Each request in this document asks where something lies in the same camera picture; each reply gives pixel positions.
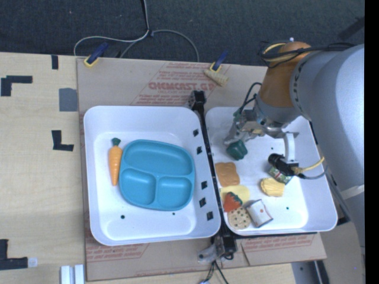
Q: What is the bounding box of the black cylinder on white bracket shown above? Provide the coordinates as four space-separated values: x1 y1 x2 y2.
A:
268 131 300 178

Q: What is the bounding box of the pale yellow round slice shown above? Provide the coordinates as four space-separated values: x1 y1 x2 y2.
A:
220 185 250 203

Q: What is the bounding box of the yellow ridged crisp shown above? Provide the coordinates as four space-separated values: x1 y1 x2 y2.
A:
260 177 286 198

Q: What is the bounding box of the green bell pepper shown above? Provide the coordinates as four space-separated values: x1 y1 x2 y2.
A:
226 140 249 161

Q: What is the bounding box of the tan chocolate chip biscuit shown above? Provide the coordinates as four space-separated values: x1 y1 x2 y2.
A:
227 206 252 230

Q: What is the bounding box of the orange bread slice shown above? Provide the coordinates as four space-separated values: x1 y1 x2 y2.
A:
214 162 241 188

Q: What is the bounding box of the black block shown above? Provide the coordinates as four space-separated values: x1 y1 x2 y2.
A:
211 234 238 256
188 90 207 111

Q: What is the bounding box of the red strawberry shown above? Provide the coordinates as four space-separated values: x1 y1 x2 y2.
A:
223 191 244 213

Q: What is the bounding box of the thin black rod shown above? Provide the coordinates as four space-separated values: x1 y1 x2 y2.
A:
196 99 229 263

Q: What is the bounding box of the white carton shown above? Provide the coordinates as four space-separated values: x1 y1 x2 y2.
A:
245 199 274 228

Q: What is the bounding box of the orange carrot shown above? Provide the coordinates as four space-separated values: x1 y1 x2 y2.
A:
108 137 124 187

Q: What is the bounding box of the white plastic tray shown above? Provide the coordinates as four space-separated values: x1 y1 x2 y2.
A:
204 106 339 237
83 105 222 246

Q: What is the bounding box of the brown cardboard board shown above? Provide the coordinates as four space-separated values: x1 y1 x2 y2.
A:
76 57 327 282

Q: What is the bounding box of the blue divided plate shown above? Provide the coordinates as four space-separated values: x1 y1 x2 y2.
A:
118 139 197 212

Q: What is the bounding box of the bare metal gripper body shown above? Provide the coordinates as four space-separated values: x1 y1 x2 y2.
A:
235 109 291 137

